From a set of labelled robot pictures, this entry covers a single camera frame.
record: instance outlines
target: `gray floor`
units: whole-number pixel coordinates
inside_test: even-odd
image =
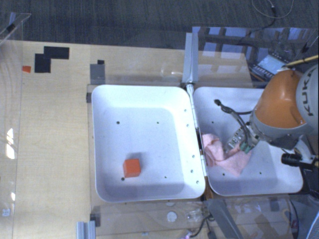
[[[271,0],[277,14],[292,0]],[[0,0],[6,12],[30,12],[24,39],[68,43],[181,48],[192,26],[262,27],[272,20],[251,0]],[[271,14],[266,0],[256,0]],[[318,28],[319,0],[295,0],[273,26]]]

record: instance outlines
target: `orange block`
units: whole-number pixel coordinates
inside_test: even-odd
[[[138,158],[126,159],[123,164],[124,177],[137,177],[141,173],[140,161]]]
[[[30,66],[22,66],[22,71],[26,73],[31,73],[31,67]]]

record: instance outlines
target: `yellow cable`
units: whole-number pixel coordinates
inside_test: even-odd
[[[319,57],[319,56],[316,55],[316,56],[312,56],[312,57],[309,57],[309,58],[300,59],[300,60],[297,60],[297,61],[288,63],[287,65],[284,65],[284,66],[285,66],[285,67],[291,67],[291,66],[294,66],[294,65],[299,65],[299,64],[302,64],[302,63],[307,63],[307,62],[309,62],[309,61],[318,59],[318,57]]]

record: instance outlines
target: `white tray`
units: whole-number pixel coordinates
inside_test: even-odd
[[[230,114],[224,113],[214,100],[219,99],[223,105],[237,112],[246,112],[254,108],[262,91],[261,89],[198,88],[194,93],[194,104],[201,133],[213,133],[225,143],[239,128],[239,124]],[[248,121],[249,115],[242,118]],[[282,164],[282,154],[280,148],[259,142],[239,177],[218,166],[208,167],[210,186],[222,196],[298,192],[303,186],[300,169]]]
[[[177,87],[101,85],[92,93],[96,190],[108,202],[192,199],[205,180],[188,94]],[[125,159],[141,174],[126,178]]]

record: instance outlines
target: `pink cloth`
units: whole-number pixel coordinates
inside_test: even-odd
[[[202,141],[207,165],[221,166],[237,177],[241,174],[250,159],[251,151],[246,154],[240,150],[239,144],[228,153],[224,153],[221,141],[213,134],[203,134]]]

